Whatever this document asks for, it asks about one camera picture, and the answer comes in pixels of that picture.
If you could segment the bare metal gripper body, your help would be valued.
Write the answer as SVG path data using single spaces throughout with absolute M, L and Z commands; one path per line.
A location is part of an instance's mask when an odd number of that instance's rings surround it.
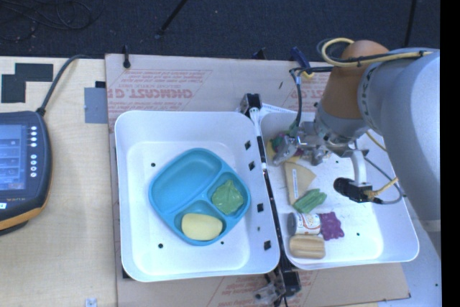
M 291 132 L 294 134 L 296 147 L 304 155 L 328 155 L 338 137 L 332 128 L 321 121 L 293 122 Z

